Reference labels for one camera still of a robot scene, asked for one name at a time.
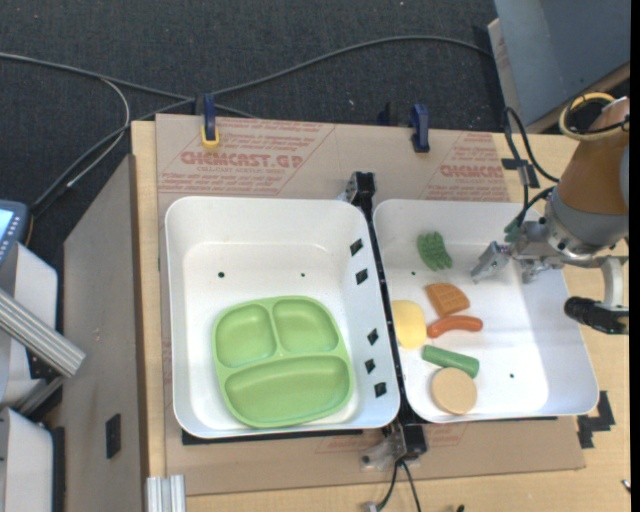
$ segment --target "clamp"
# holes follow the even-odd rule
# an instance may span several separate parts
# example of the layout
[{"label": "clamp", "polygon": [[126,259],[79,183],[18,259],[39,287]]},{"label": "clamp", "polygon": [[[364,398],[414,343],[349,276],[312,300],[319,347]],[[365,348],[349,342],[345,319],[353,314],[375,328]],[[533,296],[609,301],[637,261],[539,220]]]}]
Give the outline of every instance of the clamp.
[{"label": "clamp", "polygon": [[209,149],[215,148],[220,142],[220,133],[216,126],[216,105],[213,94],[203,96],[203,115],[204,123],[200,131],[202,145]]},{"label": "clamp", "polygon": [[429,110],[422,103],[416,103],[411,107],[409,114],[411,126],[416,132],[411,136],[413,149],[416,153],[428,153],[429,147]]}]

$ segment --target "toy sausage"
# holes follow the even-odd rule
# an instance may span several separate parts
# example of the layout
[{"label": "toy sausage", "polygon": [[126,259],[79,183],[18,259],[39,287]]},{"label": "toy sausage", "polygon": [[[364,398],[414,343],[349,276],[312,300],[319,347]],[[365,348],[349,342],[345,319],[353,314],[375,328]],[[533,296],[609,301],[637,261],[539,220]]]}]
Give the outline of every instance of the toy sausage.
[{"label": "toy sausage", "polygon": [[430,326],[427,327],[427,336],[430,338],[437,338],[441,334],[456,329],[462,331],[476,332],[482,329],[482,320],[474,316],[467,315],[451,315],[445,316],[440,320],[436,320]]}]

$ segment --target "metal bracket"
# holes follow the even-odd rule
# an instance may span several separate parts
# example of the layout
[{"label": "metal bracket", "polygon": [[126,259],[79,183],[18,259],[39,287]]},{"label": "metal bracket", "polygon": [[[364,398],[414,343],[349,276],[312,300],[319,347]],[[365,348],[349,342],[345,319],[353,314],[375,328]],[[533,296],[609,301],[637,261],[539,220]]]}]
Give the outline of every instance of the metal bracket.
[{"label": "metal bracket", "polygon": [[348,203],[362,208],[365,217],[371,215],[376,193],[375,175],[372,172],[354,172],[345,192]]},{"label": "metal bracket", "polygon": [[602,306],[606,309],[618,310],[624,301],[624,277],[622,265],[626,257],[605,256],[596,258],[604,277],[604,300]]},{"label": "metal bracket", "polygon": [[387,471],[400,459],[417,459],[427,451],[421,425],[405,425],[385,437],[382,442],[362,452],[362,471]]},{"label": "metal bracket", "polygon": [[84,352],[18,304],[0,288],[0,329],[22,343],[60,375],[72,377]]},{"label": "metal bracket", "polygon": [[503,158],[502,167],[507,171],[518,171],[521,185],[528,185],[529,188],[540,188],[540,182],[536,176],[536,170],[527,160]]},{"label": "metal bracket", "polygon": [[147,512],[186,512],[184,475],[150,476],[145,483],[145,498]]}]

